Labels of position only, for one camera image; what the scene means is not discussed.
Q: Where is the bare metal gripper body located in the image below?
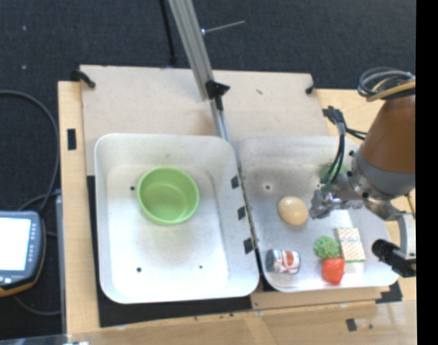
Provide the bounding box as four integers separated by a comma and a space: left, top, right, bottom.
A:
328, 170, 404, 222

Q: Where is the beige egg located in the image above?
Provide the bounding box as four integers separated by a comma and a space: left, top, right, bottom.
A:
276, 195, 310, 226

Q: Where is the green broccoli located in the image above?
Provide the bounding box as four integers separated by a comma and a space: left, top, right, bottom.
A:
312, 234, 342, 261

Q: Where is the white plastic tray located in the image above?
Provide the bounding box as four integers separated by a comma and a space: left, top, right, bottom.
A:
93, 132, 261, 305
236, 135, 401, 294

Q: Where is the white and orange patterned carton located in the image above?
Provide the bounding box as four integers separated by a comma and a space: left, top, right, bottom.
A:
333, 226, 368, 273

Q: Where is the red toy pepper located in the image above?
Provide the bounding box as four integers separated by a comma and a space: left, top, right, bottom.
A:
320, 257, 347, 286

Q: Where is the red and white can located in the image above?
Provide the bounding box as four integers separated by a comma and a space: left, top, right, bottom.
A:
264, 248, 302, 275

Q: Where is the thin black and white rod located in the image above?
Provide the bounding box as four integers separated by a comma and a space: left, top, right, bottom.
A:
236, 162, 260, 253

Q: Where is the green bowl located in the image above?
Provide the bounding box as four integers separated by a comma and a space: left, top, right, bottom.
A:
136, 165, 201, 226

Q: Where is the pale wood board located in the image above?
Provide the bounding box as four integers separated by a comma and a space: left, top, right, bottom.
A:
78, 64, 385, 311

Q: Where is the black cylinder on white bracket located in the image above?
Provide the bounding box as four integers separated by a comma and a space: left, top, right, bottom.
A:
371, 212, 416, 278

